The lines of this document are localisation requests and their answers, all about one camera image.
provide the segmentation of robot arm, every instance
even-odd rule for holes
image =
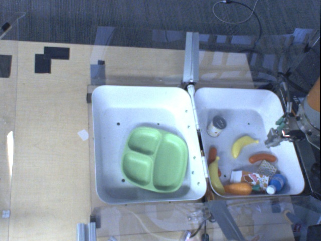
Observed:
[[[270,129],[265,145],[275,147],[284,140],[293,142],[306,137],[320,149],[320,77],[299,105],[297,114],[291,111],[292,103],[288,102],[285,115],[276,122],[276,129]]]

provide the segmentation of orange object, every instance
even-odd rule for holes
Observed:
[[[261,154],[255,154],[252,155],[249,158],[249,162],[250,163],[256,163],[257,161],[262,161],[262,160],[266,160],[269,162],[275,162],[276,161],[276,157],[272,154],[267,154],[267,153],[261,153]]]
[[[307,95],[307,103],[312,109],[320,112],[320,77]]]
[[[215,147],[210,147],[209,156],[208,156],[208,165],[215,161],[217,155],[217,149]]]
[[[252,192],[252,186],[248,183],[233,183],[225,185],[224,190],[233,195],[249,195]]]

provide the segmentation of white bottle cap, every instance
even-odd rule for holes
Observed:
[[[269,195],[274,195],[276,193],[276,187],[275,186],[268,186],[266,188],[266,193],[268,193]]]
[[[230,182],[231,183],[240,183],[242,180],[242,171],[232,171]]]

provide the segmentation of black tape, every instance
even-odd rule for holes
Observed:
[[[321,235],[321,225],[313,225],[307,228],[306,241],[318,240]]]
[[[69,60],[69,48],[68,47],[49,47],[44,48],[44,58],[45,59],[60,59]]]
[[[91,93],[87,93],[87,97],[86,97],[87,103],[91,103],[91,96],[92,96]]]
[[[10,28],[10,23],[9,22],[6,22],[5,24],[3,24],[1,26],[1,29],[3,32],[5,32],[8,28]]]
[[[96,228],[101,228],[101,219],[99,216],[90,215],[90,222],[96,223]]]
[[[51,60],[43,54],[35,54],[35,73],[51,73]]]
[[[0,55],[0,78],[9,78],[11,72],[11,55]]]

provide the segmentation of metal clamp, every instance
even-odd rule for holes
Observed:
[[[77,241],[96,241],[96,223],[77,224]]]
[[[199,42],[197,32],[186,32],[184,72],[182,82],[185,85],[199,80]]]
[[[306,139],[316,148],[320,149],[320,130],[306,116],[304,105],[305,103],[299,107],[297,124],[306,134]]]

